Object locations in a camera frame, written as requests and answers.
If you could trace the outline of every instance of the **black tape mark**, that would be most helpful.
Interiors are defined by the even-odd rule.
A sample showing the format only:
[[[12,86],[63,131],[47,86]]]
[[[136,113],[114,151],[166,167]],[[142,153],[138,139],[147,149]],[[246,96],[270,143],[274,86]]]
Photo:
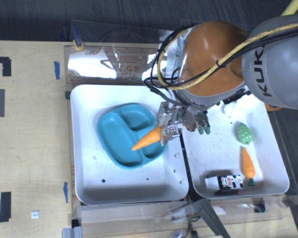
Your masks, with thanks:
[[[0,57],[2,63],[2,76],[11,77],[11,59],[9,57]]]
[[[71,99],[71,91],[65,92],[65,99],[70,100]]]
[[[1,192],[0,222],[7,222],[11,218],[11,192]]]

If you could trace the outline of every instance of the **gray floor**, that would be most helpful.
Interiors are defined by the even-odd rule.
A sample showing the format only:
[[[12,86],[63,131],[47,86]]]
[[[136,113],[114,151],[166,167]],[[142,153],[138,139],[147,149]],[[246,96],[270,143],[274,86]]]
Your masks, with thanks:
[[[279,16],[291,0],[0,0],[0,40],[61,41],[71,20],[173,30],[186,22],[223,20],[247,33]],[[269,114],[298,194],[298,111]],[[298,205],[292,206],[298,227]]]

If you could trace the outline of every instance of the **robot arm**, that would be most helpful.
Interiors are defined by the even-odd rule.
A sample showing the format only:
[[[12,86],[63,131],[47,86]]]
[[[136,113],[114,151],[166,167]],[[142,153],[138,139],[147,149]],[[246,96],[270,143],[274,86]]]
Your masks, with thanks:
[[[253,94],[266,104],[298,109],[298,14],[276,17],[247,36],[237,27],[211,21],[175,31],[158,53],[158,78],[145,80],[151,91],[167,88],[157,115],[161,145],[179,136],[177,124],[210,133],[207,110],[220,101]],[[169,43],[182,41],[180,73],[161,74],[159,57]]]

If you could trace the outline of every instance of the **kuka logo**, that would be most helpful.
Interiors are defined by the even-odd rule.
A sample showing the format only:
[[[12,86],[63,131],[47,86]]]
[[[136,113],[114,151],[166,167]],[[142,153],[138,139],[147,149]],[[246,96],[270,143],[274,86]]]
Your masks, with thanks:
[[[262,46],[263,50],[258,53],[257,50],[255,50],[255,56],[256,56],[256,60],[254,61],[254,65],[257,66],[257,67],[254,67],[254,71],[259,73],[259,78],[256,79],[256,82],[257,83],[261,83],[262,86],[260,84],[257,84],[259,89],[263,92],[263,95],[264,96],[268,96],[268,97],[271,97],[272,95],[269,94],[267,91],[268,91],[268,88],[265,84],[265,78],[264,78],[264,74],[263,74],[263,69],[261,68],[260,65],[263,65],[263,62],[261,60],[261,57],[262,55],[264,54],[264,47],[265,46]]]

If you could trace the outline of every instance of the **yellow cable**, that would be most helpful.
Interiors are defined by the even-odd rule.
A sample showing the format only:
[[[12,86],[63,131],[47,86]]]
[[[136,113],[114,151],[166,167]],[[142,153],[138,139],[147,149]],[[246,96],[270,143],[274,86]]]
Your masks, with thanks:
[[[203,80],[205,80],[207,77],[209,77],[220,65],[222,65],[225,61],[227,61],[230,57],[232,57],[235,53],[239,52],[240,50],[242,50],[244,47],[246,47],[247,45],[261,39],[261,38],[264,38],[268,35],[271,35],[271,34],[274,34],[274,33],[278,33],[278,32],[281,32],[281,31],[285,31],[285,30],[290,30],[290,29],[293,29],[293,28],[296,28],[298,27],[298,23],[294,23],[294,24],[289,24],[289,25],[285,25],[285,26],[281,26],[281,27],[277,27],[277,28],[274,28],[274,29],[271,29],[269,31],[266,31],[266,32],[263,32],[263,33],[260,33],[252,38],[249,38],[247,39],[246,41],[242,42],[240,45],[238,45],[237,47],[235,47],[233,50],[231,50],[228,54],[226,54],[222,59],[220,59],[218,61],[217,64],[213,65],[211,68],[209,68],[207,70],[207,72],[202,75],[201,77],[197,78],[196,80],[190,82],[190,83],[187,83],[185,85],[182,85],[182,86],[170,86],[168,87],[168,89],[170,90],[182,90],[182,89],[187,89],[187,88],[190,88],[192,86],[195,86],[199,83],[201,83]],[[183,32],[185,31],[182,31],[181,33],[179,33],[176,38],[178,38]],[[171,45],[171,43],[173,42],[171,41],[165,48],[165,50]],[[161,71],[160,71],[160,63],[161,63],[161,60],[162,60],[162,57],[163,57],[163,54],[165,54],[165,51],[162,51],[161,52],[161,56],[159,58],[159,60],[157,61],[157,74],[158,74],[158,79],[160,81],[160,83],[163,85],[163,86],[168,86],[168,84],[166,84],[163,79],[162,79],[162,75],[161,75]]]
[[[282,16],[295,14],[298,10],[298,0],[292,0],[291,3],[287,6],[287,8],[282,13]]]

